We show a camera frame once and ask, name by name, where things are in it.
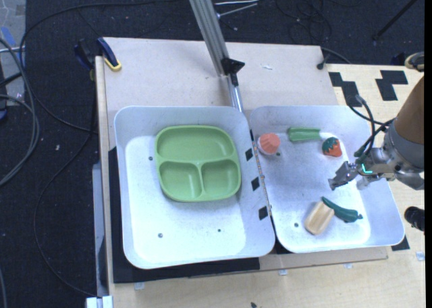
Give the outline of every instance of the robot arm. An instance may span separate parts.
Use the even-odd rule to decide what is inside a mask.
[[[332,190],[347,184],[357,175],[362,189],[370,182],[386,178],[397,179],[410,188],[425,188],[420,173],[425,169],[424,76],[408,96],[397,117],[385,129],[383,144],[359,156],[355,163],[345,161],[334,178],[329,179]]]

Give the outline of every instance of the table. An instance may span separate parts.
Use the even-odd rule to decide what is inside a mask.
[[[114,307],[424,307],[425,237],[406,223],[410,248],[373,247],[308,254],[270,253],[260,270],[135,284],[113,282],[108,150],[113,118],[128,105],[229,105],[226,82],[216,76],[204,42],[105,38],[123,68],[112,72],[96,59],[100,173],[107,294]],[[264,105],[341,105],[341,87],[329,73],[353,81],[378,120],[394,117],[421,73],[394,66],[326,65],[321,49],[302,45],[227,43],[230,56],[246,63],[238,73],[246,117]],[[384,102],[375,79],[403,71],[407,85],[393,85],[397,101]],[[375,146],[381,144],[377,139]],[[390,182],[403,215],[424,208],[424,191]]]

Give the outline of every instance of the dark green toy vegetable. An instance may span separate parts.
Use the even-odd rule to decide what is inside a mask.
[[[352,223],[355,222],[357,219],[362,219],[363,216],[361,214],[358,214],[358,212],[355,209],[347,209],[340,207],[339,205],[336,205],[335,203],[332,203],[329,199],[326,199],[325,197],[321,197],[324,204],[326,206],[330,207],[331,209],[334,209],[335,216],[344,220],[346,223]]]

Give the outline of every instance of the green plate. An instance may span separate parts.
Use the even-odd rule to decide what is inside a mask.
[[[215,201],[241,184],[236,146],[213,126],[172,126],[156,136],[155,161],[162,191],[182,202]]]

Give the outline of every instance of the black clamp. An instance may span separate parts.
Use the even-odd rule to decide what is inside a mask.
[[[244,62],[236,61],[235,59],[231,58],[223,58],[221,60],[223,72],[225,75],[229,75],[231,78],[231,83],[237,87],[238,86],[238,79],[237,79],[237,73],[244,67]]]

